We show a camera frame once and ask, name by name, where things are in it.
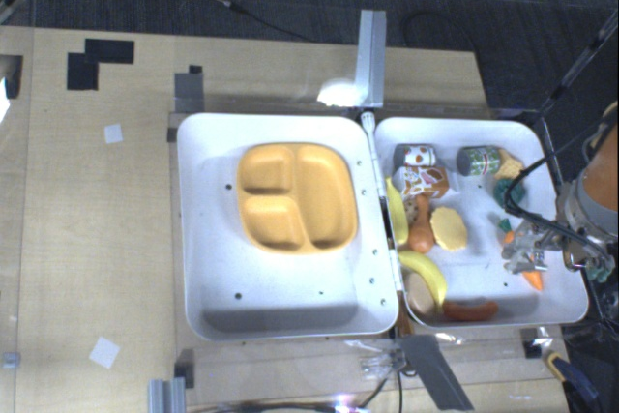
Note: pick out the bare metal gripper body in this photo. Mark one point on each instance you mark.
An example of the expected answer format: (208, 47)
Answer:
(570, 241)

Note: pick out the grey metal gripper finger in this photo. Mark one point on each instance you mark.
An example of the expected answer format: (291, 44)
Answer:
(515, 247)
(528, 264)

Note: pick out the orange carrot with green top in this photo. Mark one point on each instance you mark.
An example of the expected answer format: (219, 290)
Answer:
(534, 278)

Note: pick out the white plastic tray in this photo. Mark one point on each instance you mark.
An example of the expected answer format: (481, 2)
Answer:
(483, 227)
(213, 232)

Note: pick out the green broccoli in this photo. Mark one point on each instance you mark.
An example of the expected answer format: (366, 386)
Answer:
(505, 193)

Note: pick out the yellow scalloped biscuit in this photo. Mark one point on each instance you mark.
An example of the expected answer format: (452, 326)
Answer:
(449, 228)

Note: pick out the red-brown sausage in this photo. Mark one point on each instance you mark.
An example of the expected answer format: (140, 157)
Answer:
(470, 311)

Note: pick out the yellow banana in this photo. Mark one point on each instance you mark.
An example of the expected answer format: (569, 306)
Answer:
(430, 273)
(396, 213)

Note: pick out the small can with green label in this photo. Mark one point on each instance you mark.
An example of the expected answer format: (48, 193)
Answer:
(480, 160)

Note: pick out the orange chicken drumstick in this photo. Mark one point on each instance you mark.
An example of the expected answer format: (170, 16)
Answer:
(421, 234)

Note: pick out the brown and white carton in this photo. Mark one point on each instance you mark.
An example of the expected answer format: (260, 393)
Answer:
(425, 181)

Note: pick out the small can with red label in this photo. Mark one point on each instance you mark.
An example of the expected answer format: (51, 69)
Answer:
(417, 156)

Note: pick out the orange divided plate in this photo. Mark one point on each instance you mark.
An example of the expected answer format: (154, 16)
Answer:
(319, 193)

